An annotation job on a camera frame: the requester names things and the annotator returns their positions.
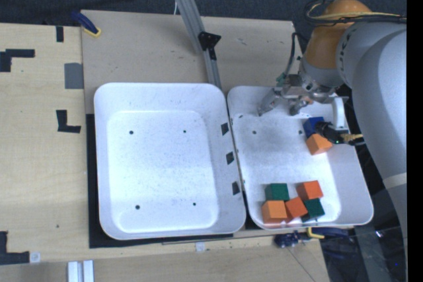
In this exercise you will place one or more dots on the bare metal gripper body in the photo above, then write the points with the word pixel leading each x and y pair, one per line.
pixel 294 87

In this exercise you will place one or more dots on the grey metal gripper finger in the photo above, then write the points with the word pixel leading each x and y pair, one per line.
pixel 267 105
pixel 297 107

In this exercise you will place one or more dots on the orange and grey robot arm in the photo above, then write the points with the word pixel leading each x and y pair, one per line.
pixel 373 76

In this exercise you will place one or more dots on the blue cube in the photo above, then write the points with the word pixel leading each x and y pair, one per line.
pixel 310 126

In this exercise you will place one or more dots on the orange cube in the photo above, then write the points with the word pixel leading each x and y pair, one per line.
pixel 296 207
pixel 318 144
pixel 310 190
pixel 274 211

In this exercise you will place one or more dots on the white plastic tray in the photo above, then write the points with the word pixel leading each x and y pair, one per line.
pixel 165 168
pixel 277 158

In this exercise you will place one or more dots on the green cube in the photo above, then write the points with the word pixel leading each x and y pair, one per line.
pixel 314 207
pixel 277 192

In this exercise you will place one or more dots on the pale wood board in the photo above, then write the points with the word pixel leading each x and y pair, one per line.
pixel 148 49

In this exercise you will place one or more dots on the black cylinder on white bracket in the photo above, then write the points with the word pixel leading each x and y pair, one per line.
pixel 330 132

